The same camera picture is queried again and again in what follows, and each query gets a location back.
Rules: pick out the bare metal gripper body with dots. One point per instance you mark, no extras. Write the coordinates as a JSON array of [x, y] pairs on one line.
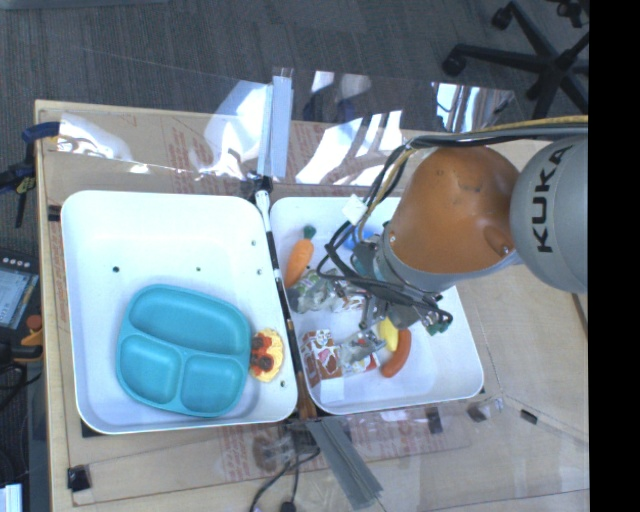
[[402, 314]]

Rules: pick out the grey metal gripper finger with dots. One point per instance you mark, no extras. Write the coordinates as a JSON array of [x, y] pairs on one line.
[[369, 344], [368, 312]]

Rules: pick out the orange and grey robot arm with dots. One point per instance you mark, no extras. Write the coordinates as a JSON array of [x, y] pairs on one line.
[[465, 210]]

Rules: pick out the red and white packet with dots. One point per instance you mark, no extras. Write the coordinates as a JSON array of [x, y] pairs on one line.
[[365, 364]]

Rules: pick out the yellow banana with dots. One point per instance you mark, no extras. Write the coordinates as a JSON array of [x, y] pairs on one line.
[[389, 334]]

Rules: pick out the orange sausage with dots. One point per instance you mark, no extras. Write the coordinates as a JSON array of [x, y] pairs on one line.
[[397, 357]]

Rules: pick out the clear plastic bottle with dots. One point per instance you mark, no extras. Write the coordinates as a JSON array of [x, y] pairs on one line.
[[315, 295]]

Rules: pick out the white plastic tray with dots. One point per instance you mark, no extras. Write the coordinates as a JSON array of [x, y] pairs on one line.
[[165, 235], [440, 370]]

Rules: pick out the blue round object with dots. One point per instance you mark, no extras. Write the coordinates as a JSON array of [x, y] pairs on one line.
[[364, 236]]

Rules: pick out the orange carrot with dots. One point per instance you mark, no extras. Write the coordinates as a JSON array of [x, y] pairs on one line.
[[299, 257]]

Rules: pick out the thin black and white rod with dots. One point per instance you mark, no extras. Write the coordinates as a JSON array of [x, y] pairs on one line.
[[280, 290]]

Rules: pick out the yellow and red toy food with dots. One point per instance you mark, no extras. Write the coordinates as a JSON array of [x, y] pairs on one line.
[[267, 355]]

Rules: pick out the blue divided plate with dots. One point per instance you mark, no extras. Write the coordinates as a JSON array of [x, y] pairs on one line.
[[185, 345]]

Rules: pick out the brown cardboard board red print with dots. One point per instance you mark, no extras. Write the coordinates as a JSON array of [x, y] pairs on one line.
[[165, 145]]

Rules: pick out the black office chair base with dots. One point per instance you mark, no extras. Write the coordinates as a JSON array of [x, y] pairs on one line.
[[540, 55]]

